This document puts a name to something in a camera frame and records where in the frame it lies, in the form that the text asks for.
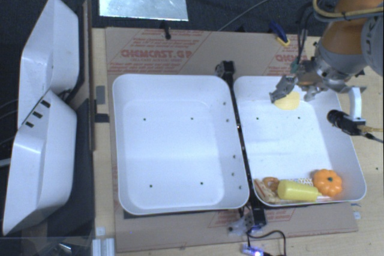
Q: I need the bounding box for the orange toy pumpkin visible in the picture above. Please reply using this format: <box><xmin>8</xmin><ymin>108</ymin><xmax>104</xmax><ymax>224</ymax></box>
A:
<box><xmin>312</xmin><ymin>168</ymin><xmax>344</xmax><ymax>198</ymax></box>

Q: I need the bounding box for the brown cardboard board red print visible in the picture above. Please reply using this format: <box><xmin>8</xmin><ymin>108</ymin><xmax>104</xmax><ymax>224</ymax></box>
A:
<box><xmin>104</xmin><ymin>27</ymin><xmax>359</xmax><ymax>253</ymax></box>

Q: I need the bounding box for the yellow squeeze bottle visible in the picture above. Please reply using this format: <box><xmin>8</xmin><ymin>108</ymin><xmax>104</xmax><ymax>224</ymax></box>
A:
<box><xmin>277</xmin><ymin>179</ymin><xmax>323</xmax><ymax>202</ymax></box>

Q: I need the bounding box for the black block with thin wires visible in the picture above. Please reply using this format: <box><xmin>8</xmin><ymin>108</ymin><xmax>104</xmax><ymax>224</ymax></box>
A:
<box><xmin>250</xmin><ymin>204</ymin><xmax>268</xmax><ymax>229</ymax></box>
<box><xmin>215</xmin><ymin>60</ymin><xmax>236</xmax><ymax>78</ymax></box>

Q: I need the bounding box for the white plastic tray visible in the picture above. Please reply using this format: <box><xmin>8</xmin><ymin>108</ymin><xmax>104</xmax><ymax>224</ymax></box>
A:
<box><xmin>112</xmin><ymin>73</ymin><xmax>251</xmax><ymax>216</ymax></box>
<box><xmin>233</xmin><ymin>75</ymin><xmax>368</xmax><ymax>207</ymax></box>

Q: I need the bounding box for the black cylinder on white bracket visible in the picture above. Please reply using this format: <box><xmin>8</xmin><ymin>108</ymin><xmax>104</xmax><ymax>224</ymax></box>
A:
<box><xmin>326</xmin><ymin>85</ymin><xmax>368</xmax><ymax>136</ymax></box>

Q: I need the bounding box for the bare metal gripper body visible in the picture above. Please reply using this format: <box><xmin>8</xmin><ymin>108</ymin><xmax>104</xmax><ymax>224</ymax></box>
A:
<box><xmin>295</xmin><ymin>59</ymin><xmax>354</xmax><ymax>95</ymax></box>

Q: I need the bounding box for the pale yellow round slice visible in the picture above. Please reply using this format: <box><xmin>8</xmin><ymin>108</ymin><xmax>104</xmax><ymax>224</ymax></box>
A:
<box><xmin>274</xmin><ymin>91</ymin><xmax>301</xmax><ymax>112</ymax></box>

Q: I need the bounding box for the thin black rod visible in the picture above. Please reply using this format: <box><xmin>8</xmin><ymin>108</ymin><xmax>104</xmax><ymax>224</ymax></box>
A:
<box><xmin>224</xmin><ymin>74</ymin><xmax>256</xmax><ymax>208</ymax></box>

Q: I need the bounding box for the brown toy pretzel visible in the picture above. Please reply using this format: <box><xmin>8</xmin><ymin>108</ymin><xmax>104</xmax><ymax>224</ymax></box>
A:
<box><xmin>262</xmin><ymin>176</ymin><xmax>280</xmax><ymax>191</ymax></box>

